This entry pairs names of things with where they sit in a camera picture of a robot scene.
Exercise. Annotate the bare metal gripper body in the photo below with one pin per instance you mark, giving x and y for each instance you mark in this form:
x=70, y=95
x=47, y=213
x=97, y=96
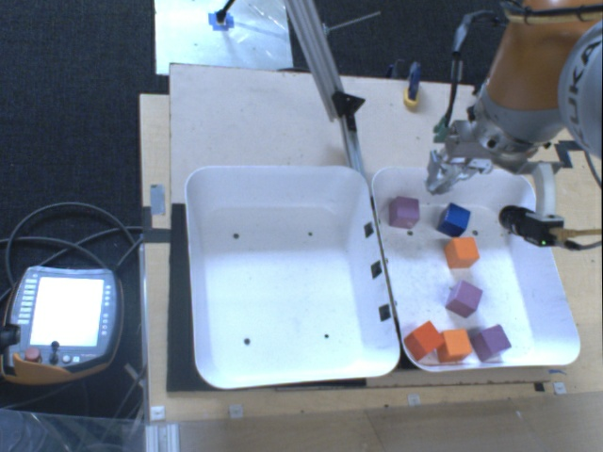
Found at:
x=471, y=146

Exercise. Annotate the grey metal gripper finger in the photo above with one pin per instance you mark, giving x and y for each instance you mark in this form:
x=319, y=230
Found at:
x=435, y=172
x=453, y=173

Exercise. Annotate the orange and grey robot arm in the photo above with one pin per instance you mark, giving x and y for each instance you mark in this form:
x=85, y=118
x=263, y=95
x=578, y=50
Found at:
x=527, y=69

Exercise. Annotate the blue cube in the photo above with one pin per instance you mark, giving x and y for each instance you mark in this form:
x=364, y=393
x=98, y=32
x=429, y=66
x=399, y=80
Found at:
x=453, y=220

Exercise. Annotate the purple cube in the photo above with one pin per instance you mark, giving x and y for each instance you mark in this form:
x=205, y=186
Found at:
x=464, y=298
x=491, y=343
x=404, y=212

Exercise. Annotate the orange cube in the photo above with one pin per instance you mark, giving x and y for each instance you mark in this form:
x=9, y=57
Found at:
x=455, y=346
x=461, y=252

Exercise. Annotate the white plastic tray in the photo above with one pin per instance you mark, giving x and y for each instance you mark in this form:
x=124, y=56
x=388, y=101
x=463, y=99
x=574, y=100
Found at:
x=518, y=295
x=282, y=290

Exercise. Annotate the red cube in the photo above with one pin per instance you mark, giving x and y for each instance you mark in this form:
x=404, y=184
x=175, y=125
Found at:
x=423, y=341

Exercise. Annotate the pale wood board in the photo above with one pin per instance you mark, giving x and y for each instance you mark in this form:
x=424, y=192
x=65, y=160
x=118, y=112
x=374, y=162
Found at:
x=264, y=125

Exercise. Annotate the black cylinder on white bracket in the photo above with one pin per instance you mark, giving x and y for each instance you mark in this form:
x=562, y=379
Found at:
x=530, y=226

